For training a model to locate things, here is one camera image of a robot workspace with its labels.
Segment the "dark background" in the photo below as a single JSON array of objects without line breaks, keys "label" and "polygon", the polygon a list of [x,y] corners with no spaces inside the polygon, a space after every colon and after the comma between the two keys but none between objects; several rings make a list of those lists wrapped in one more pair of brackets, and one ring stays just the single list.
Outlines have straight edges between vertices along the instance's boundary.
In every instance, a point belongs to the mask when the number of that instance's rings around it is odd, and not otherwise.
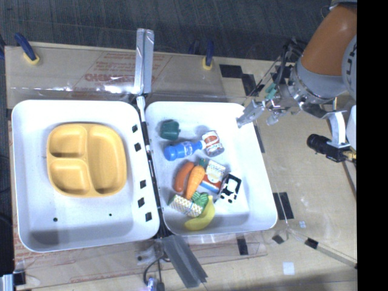
[{"label": "dark background", "polygon": [[[292,37],[309,41],[331,0],[0,0],[0,34],[30,41],[135,49],[136,29],[155,33],[157,52],[274,60]],[[4,61],[0,61],[0,276],[13,270]]]}]

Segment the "can label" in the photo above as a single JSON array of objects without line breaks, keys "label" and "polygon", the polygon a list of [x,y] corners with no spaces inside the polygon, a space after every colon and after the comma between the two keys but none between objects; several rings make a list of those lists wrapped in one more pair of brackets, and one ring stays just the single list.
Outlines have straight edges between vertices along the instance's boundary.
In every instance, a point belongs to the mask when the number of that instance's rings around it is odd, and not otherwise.
[{"label": "can label", "polygon": [[202,136],[202,140],[206,143],[206,153],[210,157],[217,156],[225,151],[225,148],[219,141],[219,136],[215,130],[211,130]]}]

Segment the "yellow container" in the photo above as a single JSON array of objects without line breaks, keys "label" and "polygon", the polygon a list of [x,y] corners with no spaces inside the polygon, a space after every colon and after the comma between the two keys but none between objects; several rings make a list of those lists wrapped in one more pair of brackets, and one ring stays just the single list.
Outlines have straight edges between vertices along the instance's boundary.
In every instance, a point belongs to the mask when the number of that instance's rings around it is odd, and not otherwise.
[{"label": "yellow container", "polygon": [[127,181],[122,139],[100,124],[60,125],[48,136],[47,170],[53,187],[64,195],[115,194]]}]

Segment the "orange carrot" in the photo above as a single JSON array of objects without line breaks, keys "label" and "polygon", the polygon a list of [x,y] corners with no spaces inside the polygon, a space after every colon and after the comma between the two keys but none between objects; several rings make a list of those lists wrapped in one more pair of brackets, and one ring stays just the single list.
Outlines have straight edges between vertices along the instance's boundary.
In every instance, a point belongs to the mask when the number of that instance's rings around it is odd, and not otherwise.
[{"label": "orange carrot", "polygon": [[180,193],[184,190],[184,181],[187,175],[190,173],[190,171],[194,168],[194,166],[195,166],[194,163],[189,161],[178,170],[175,177],[175,183],[174,183],[175,191]]},{"label": "orange carrot", "polygon": [[187,188],[184,194],[185,199],[190,200],[192,198],[194,192],[197,190],[198,186],[205,177],[205,164],[206,160],[201,158],[199,164],[194,166],[190,172],[189,178],[187,180]]}]

